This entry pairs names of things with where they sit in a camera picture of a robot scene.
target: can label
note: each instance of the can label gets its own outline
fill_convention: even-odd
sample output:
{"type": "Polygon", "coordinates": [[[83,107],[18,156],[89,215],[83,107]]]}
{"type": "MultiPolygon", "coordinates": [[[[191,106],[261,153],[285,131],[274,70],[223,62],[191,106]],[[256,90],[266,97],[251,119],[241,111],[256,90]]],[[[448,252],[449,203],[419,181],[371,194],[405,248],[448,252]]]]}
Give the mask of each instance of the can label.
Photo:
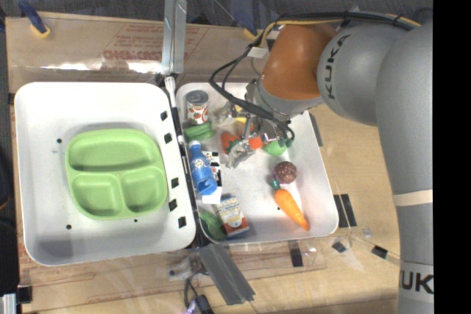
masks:
{"type": "Polygon", "coordinates": [[[202,90],[195,90],[187,95],[187,114],[191,124],[204,124],[208,120],[208,95],[202,90]]]}

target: bottle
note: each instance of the bottle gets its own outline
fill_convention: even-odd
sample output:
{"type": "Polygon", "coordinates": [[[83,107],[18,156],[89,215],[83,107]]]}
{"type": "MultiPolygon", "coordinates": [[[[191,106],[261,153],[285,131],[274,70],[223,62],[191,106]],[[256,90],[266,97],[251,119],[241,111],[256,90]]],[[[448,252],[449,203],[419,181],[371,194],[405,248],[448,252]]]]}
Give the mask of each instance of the bottle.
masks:
{"type": "Polygon", "coordinates": [[[213,169],[208,159],[201,152],[201,143],[198,140],[192,140],[188,143],[190,150],[190,169],[193,177],[193,184],[201,195],[210,195],[218,188],[214,179],[213,169]]]}

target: orange toy carrot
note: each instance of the orange toy carrot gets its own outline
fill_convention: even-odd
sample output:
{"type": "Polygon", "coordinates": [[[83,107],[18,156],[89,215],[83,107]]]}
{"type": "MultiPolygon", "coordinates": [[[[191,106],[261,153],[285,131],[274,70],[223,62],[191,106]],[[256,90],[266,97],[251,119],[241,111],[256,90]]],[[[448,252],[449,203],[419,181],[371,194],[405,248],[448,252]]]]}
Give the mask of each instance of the orange toy carrot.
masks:
{"type": "Polygon", "coordinates": [[[309,223],[304,218],[301,209],[297,205],[291,193],[284,188],[280,188],[280,183],[277,179],[272,181],[271,185],[275,189],[275,201],[278,204],[278,207],[280,207],[286,215],[302,226],[302,228],[309,230],[309,223]]]}

